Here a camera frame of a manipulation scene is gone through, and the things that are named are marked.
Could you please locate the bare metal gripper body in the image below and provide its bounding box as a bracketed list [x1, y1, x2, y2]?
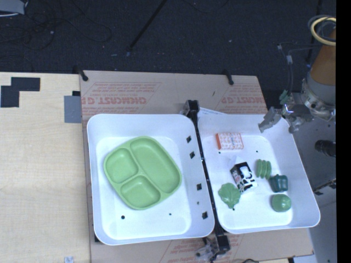
[282, 93, 336, 125]

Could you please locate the orange and white carton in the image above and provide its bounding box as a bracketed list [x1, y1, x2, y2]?
[215, 132, 245, 151]

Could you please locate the light green ribbed vegetable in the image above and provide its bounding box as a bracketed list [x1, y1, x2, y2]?
[255, 159, 273, 180]

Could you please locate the white paper sheet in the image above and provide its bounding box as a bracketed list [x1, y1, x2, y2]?
[198, 107, 229, 118]

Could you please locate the dark green bell pepper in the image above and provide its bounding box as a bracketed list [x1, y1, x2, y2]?
[268, 174, 289, 193]

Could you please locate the black and white milk carton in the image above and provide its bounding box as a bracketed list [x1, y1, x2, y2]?
[229, 162, 259, 193]

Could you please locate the green round fruit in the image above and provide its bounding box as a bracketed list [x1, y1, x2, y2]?
[271, 193, 292, 213]

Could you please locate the thin black and white rod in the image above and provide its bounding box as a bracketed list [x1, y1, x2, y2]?
[190, 110, 226, 239]

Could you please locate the green lettuce leaf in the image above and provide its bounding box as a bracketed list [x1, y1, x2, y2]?
[218, 182, 242, 210]

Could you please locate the white plastic tray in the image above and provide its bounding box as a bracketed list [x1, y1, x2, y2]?
[197, 113, 321, 235]
[87, 113, 216, 246]

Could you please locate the green divided plate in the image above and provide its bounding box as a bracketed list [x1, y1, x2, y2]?
[103, 135, 183, 211]

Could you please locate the brown cardboard board red print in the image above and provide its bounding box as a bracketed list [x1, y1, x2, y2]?
[79, 70, 315, 263]

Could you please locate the black cylinder on white bracket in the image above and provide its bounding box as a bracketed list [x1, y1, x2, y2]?
[314, 139, 336, 158]

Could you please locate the black block with thin wires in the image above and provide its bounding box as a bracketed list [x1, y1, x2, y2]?
[213, 233, 231, 255]
[183, 99, 200, 117]

